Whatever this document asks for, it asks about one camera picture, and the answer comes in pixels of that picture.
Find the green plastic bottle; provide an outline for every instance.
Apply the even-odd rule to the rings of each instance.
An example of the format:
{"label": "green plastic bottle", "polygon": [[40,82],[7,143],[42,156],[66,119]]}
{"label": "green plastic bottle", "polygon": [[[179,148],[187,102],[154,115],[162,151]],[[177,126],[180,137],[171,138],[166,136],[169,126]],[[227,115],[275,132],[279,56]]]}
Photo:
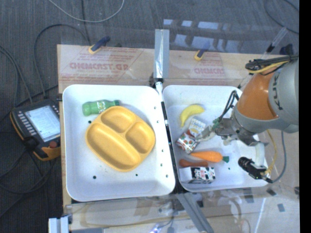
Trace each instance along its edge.
{"label": "green plastic bottle", "polygon": [[109,107],[116,105],[120,105],[118,100],[98,100],[94,102],[86,102],[82,105],[82,112],[85,116],[89,116],[90,114],[100,114]]}

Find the banana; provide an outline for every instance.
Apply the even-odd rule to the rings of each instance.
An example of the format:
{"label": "banana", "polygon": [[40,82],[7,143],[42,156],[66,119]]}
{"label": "banana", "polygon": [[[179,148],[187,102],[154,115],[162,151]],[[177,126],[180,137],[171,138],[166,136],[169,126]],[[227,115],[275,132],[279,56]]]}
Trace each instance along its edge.
{"label": "banana", "polygon": [[192,104],[189,105],[187,108],[185,108],[182,113],[180,114],[179,118],[181,121],[180,127],[183,127],[185,125],[186,120],[195,114],[200,114],[202,112],[204,112],[205,110],[203,109],[202,106],[198,105],[198,104]]}

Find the gray carpet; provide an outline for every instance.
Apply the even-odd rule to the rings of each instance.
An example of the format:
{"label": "gray carpet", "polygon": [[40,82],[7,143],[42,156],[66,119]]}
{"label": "gray carpet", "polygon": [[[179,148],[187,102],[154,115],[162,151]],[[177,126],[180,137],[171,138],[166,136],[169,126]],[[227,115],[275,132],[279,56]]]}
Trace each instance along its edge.
{"label": "gray carpet", "polygon": [[[99,20],[113,14],[122,0],[53,1],[75,17]],[[7,116],[14,106],[30,102],[5,53],[20,67],[34,101],[43,99],[39,76],[47,97],[56,100],[56,44],[94,44],[109,35],[108,46],[153,48],[154,30],[170,29],[172,50],[197,50],[208,40],[211,51],[261,54],[286,27],[289,32],[272,53],[285,46],[299,53],[299,0],[125,0],[116,16],[101,23],[70,18],[48,0],[0,0],[0,11],[1,233],[47,232],[48,218],[62,215],[60,159],[41,162],[23,153]]]}

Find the white tray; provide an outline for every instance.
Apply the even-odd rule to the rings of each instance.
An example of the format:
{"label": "white tray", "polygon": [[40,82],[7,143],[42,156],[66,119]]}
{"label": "white tray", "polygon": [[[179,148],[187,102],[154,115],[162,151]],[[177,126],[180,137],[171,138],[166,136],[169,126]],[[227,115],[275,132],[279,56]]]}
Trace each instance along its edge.
{"label": "white tray", "polygon": [[[178,166],[180,159],[192,159],[198,161],[198,158],[192,157],[181,150],[176,145],[176,140],[187,130],[192,117],[202,120],[207,125],[219,117],[223,112],[230,93],[237,90],[238,95],[241,91],[231,86],[195,86],[195,85],[169,85],[163,90],[163,98],[167,112],[175,160]],[[180,128],[179,115],[190,104],[201,104],[205,111],[202,114],[192,116],[187,120],[185,126]],[[224,116],[229,117],[231,110]],[[242,156],[255,159],[255,148],[248,147],[241,141],[232,141],[230,145],[224,146],[220,136],[215,136],[208,141],[200,142],[196,150],[211,149],[218,150],[223,156],[229,156],[228,163],[210,163],[214,166],[216,179],[210,184],[188,184],[181,183],[183,187],[191,192],[202,192],[211,190],[233,189],[243,187],[264,186],[267,182],[255,180],[248,175],[239,165],[238,159]]]}
{"label": "white tray", "polygon": [[[155,132],[155,147],[134,170],[119,172],[101,161],[86,145],[89,121],[82,104],[119,100],[146,121]],[[71,85],[63,93],[66,180],[69,195],[77,201],[162,196],[172,192],[175,178],[165,122],[158,93],[148,86]]]}

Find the blue and yellow clamp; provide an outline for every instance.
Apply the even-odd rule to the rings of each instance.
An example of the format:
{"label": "blue and yellow clamp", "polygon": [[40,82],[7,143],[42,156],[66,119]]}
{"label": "blue and yellow clamp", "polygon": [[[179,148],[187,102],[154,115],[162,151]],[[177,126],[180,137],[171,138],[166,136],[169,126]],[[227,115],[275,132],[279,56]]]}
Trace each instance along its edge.
{"label": "blue and yellow clamp", "polygon": [[203,54],[209,49],[209,42],[206,42],[204,46],[195,53],[195,60],[200,61],[203,59]]}
{"label": "blue and yellow clamp", "polygon": [[90,54],[96,54],[97,52],[99,52],[101,50],[101,46],[105,46],[108,41],[110,41],[110,37],[105,36],[104,38],[102,38],[98,42],[96,42],[93,46],[90,46],[88,48],[88,52]]}

